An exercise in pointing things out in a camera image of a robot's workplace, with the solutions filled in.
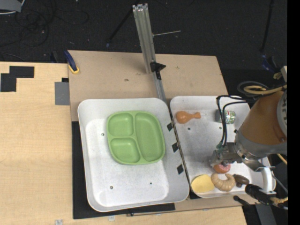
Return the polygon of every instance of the metal rod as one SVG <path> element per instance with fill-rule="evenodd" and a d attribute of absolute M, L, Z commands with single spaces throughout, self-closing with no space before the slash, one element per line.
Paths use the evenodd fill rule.
<path fill-rule="evenodd" d="M 165 34 L 170 34 L 170 33 L 175 33 L 175 32 L 181 32 L 181 30 L 174 31 L 174 32 L 164 32 L 164 33 L 153 34 L 153 37 L 154 37 L 154 36 L 165 35 Z"/>
<path fill-rule="evenodd" d="M 146 73 L 151 73 L 150 63 L 156 62 L 154 43 L 150 25 L 150 18 L 148 12 L 148 4 L 133 5 L 133 14 L 135 16 L 135 23 L 140 39 L 142 54 L 144 57 Z M 162 81 L 157 79 L 156 73 L 152 72 L 153 80 L 156 86 L 157 96 L 166 103 L 165 91 Z"/>

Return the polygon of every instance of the blue clamp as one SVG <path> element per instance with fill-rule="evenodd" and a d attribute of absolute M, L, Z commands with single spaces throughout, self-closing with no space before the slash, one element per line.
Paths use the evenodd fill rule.
<path fill-rule="evenodd" d="M 64 55 L 67 59 L 67 63 L 68 63 L 70 71 L 73 74 L 77 74 L 79 72 L 79 68 L 78 68 L 78 66 L 76 66 L 76 64 L 74 62 L 74 59 L 72 58 L 71 54 L 68 51 L 64 51 Z"/>

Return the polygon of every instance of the toy sink basin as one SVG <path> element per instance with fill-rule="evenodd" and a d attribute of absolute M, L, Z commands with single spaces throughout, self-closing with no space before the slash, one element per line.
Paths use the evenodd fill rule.
<path fill-rule="evenodd" d="M 116 112 L 108 118 L 106 130 L 112 157 L 121 164 L 155 163 L 165 155 L 163 131 L 150 112 Z"/>
<path fill-rule="evenodd" d="M 109 123 L 109 126 L 112 125 L 112 127 L 107 130 L 108 119 L 114 113 L 124 113 L 121 117 L 116 117 L 117 121 L 128 124 L 135 121 L 135 124 L 133 123 L 135 127 L 116 129 L 113 126 L 113 117 L 111 117 L 112 123 Z M 137 144 L 137 147 L 143 147 L 139 156 L 145 160 L 155 161 L 159 157 L 162 158 L 148 164 L 126 165 L 117 162 L 109 149 L 109 136 L 114 136 L 112 141 L 119 137 L 131 139 L 129 134 L 132 132 L 137 135 L 137 139 L 133 139 L 134 142 L 140 142 L 139 136 L 142 136 L 142 140 L 147 140 L 146 134 L 138 129 L 148 125 L 151 129 L 156 128 L 154 118 L 148 113 L 159 121 L 163 134 L 162 141 L 165 142 L 165 155 L 161 149 L 155 149 L 156 153 L 152 156 L 152 153 L 147 150 L 148 146 L 144 148 L 143 145 Z M 175 203 L 187 198 L 189 194 L 188 179 L 177 146 L 170 112 L 162 100 L 157 98 L 88 99 L 79 104 L 78 118 L 87 199 L 94 210 L 115 211 L 154 204 Z M 142 126 L 137 128 L 136 125 L 139 123 L 142 123 Z M 120 144 L 115 146 L 113 152 L 117 153 Z"/>
<path fill-rule="evenodd" d="M 224 97 L 220 101 L 221 107 L 225 104 L 234 102 L 236 100 Z M 190 182 L 199 175 L 207 174 L 211 176 L 215 170 L 210 166 L 210 157 L 216 149 L 222 137 L 222 124 L 215 120 L 215 112 L 218 109 L 216 103 L 216 96 L 179 96 L 171 100 L 170 108 L 173 116 L 179 111 L 186 111 L 188 113 L 201 113 L 201 119 L 192 119 L 185 124 L 177 122 L 176 118 L 174 123 L 182 155 L 184 157 L 185 165 L 188 172 L 188 179 Z M 227 124 L 227 141 L 235 141 L 235 130 L 239 129 L 248 115 L 250 108 L 248 104 L 232 104 L 227 107 L 229 111 L 236 113 L 235 122 Z M 265 166 L 270 166 L 268 158 L 263 159 Z M 233 163 L 228 172 L 230 174 L 239 174 L 249 179 L 251 184 L 263 187 L 263 176 L 260 172 L 254 172 L 244 163 Z M 220 174 L 219 178 L 222 180 L 227 179 L 225 174 Z M 222 192 L 217 188 L 212 191 L 197 194 L 202 198 L 221 197 L 229 195 L 239 195 L 245 193 L 245 186 L 235 186 L 230 192 Z"/>

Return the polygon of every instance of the black tape marking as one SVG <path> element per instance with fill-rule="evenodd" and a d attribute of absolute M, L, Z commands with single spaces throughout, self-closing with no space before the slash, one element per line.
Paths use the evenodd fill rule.
<path fill-rule="evenodd" d="M 167 128 L 168 128 L 169 132 L 172 130 L 173 126 L 172 126 L 171 122 L 167 125 Z"/>
<path fill-rule="evenodd" d="M 9 73 L 1 74 L 0 92 L 16 92 L 17 78 L 34 78 L 34 67 L 10 66 Z"/>
<path fill-rule="evenodd" d="M 179 149 L 177 143 L 174 143 L 174 144 L 172 145 L 172 148 L 173 148 L 173 152 L 176 152 L 176 151 Z"/>
<path fill-rule="evenodd" d="M 183 171 L 184 171 L 183 166 L 182 166 L 182 164 L 180 164 L 180 166 L 177 167 L 177 172 L 178 172 L 178 174 L 181 174 Z"/>

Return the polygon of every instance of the metal bracket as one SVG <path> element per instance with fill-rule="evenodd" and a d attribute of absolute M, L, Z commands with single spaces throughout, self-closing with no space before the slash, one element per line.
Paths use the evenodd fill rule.
<path fill-rule="evenodd" d="M 217 147 L 217 150 L 214 150 L 211 159 L 210 165 L 213 167 L 214 165 L 220 163 L 241 163 L 243 162 L 246 166 L 252 169 L 254 172 L 260 172 L 266 166 L 261 164 L 257 159 L 253 158 L 247 151 L 242 150 L 243 147 L 237 148 L 237 143 L 228 142 L 224 147 Z"/>
<path fill-rule="evenodd" d="M 166 67 L 166 65 L 157 62 L 151 62 L 150 67 L 151 67 L 151 72 L 153 73 L 155 72 L 156 78 L 161 80 L 160 71 L 163 70 Z"/>
<path fill-rule="evenodd" d="M 62 219 L 56 219 L 55 225 L 63 225 Z"/>

